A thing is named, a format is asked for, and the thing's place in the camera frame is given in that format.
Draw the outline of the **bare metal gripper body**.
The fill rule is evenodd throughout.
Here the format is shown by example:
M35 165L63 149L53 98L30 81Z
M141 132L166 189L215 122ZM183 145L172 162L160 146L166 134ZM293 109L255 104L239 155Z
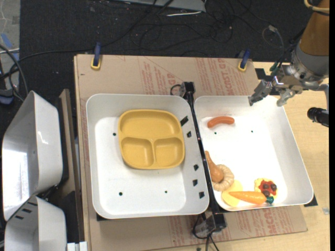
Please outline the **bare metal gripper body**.
M271 76L275 88L289 89L296 93L303 90L317 91L328 77L328 69L322 67L319 71L313 71L304 65L282 64L271 72Z

